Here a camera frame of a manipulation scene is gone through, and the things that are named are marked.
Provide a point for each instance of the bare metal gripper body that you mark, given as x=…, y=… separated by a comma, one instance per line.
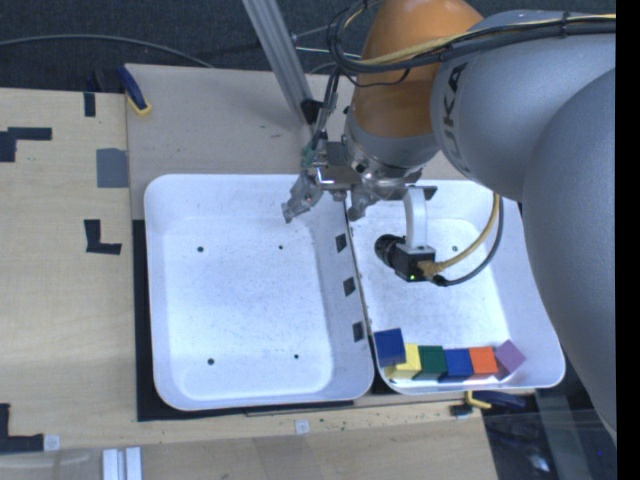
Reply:
x=340, y=168

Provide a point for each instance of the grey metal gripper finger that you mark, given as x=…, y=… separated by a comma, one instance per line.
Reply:
x=300, y=200
x=359, y=204

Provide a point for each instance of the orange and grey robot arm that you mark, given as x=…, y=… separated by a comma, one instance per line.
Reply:
x=525, y=118

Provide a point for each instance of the white plastic tray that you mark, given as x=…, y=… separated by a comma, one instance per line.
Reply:
x=440, y=308
x=240, y=293

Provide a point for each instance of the dark blue cube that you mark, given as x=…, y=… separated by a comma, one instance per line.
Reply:
x=390, y=345

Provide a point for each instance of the yellow cube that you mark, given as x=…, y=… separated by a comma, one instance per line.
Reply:
x=411, y=358

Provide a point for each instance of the green cube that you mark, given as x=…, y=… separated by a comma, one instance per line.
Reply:
x=432, y=359

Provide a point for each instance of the orange cube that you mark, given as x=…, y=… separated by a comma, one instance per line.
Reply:
x=483, y=360

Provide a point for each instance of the purple cube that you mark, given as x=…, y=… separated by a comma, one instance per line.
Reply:
x=510, y=355

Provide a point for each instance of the black cylinder on white bracket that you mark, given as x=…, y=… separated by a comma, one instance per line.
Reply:
x=410, y=260

